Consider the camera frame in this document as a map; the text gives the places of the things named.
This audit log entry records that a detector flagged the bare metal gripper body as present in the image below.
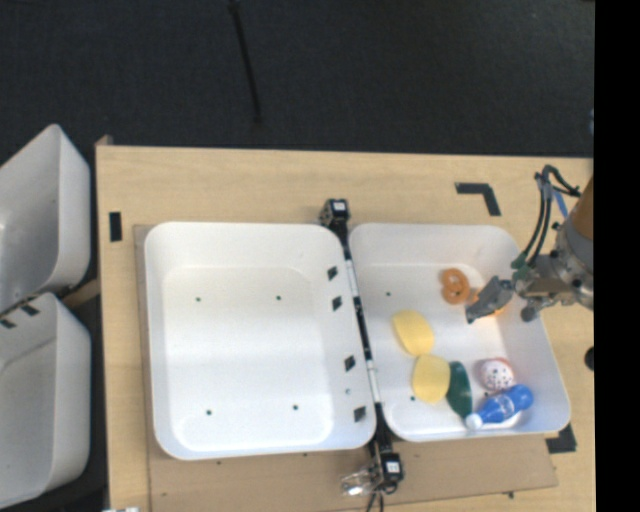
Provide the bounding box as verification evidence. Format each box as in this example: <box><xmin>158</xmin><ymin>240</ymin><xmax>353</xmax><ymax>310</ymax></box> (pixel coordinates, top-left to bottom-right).
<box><xmin>512</xmin><ymin>251</ymin><xmax>595</xmax><ymax>323</ymax></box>

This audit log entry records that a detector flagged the orange pretzel biscuit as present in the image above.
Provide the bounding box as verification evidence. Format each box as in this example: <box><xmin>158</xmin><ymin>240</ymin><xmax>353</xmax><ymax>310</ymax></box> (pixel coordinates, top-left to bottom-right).
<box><xmin>439</xmin><ymin>267</ymin><xmax>473</xmax><ymax>305</ymax></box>

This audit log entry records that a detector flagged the white plastic tray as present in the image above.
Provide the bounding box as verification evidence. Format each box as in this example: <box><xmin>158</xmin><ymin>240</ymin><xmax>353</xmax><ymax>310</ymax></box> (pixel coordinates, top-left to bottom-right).
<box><xmin>143</xmin><ymin>220</ymin><xmax>378</xmax><ymax>462</ymax></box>
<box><xmin>347</xmin><ymin>222</ymin><xmax>573</xmax><ymax>444</ymax></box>

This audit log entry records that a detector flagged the yellow oval crisp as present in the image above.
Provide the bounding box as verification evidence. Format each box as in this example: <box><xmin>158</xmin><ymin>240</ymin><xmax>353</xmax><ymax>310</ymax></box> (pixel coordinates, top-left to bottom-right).
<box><xmin>410</xmin><ymin>354</ymin><xmax>452</xmax><ymax>406</ymax></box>
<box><xmin>390</xmin><ymin>309</ymin><xmax>436</xmax><ymax>358</ymax></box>

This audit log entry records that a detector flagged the dark green oval toy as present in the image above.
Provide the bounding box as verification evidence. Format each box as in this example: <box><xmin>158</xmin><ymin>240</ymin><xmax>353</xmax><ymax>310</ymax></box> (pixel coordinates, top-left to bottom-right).
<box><xmin>445</xmin><ymin>360</ymin><xmax>474</xmax><ymax>417</ymax></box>

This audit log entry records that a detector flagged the blue and white bottle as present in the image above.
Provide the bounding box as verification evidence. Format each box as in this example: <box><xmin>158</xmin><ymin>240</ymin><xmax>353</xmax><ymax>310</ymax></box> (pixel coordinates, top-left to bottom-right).
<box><xmin>464</xmin><ymin>383</ymin><xmax>535</xmax><ymax>432</ymax></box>

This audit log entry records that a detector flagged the thin black and white rod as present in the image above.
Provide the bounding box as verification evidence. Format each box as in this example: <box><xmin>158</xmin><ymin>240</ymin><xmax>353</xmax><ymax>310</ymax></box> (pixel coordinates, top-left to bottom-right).
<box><xmin>329</xmin><ymin>219</ymin><xmax>397</xmax><ymax>455</ymax></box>

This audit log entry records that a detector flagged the black block with thin wires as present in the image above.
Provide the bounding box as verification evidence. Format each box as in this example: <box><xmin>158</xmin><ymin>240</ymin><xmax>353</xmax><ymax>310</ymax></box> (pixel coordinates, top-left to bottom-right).
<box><xmin>318</xmin><ymin>197</ymin><xmax>352</xmax><ymax>227</ymax></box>
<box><xmin>378</xmin><ymin>451</ymin><xmax>407</xmax><ymax>482</ymax></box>

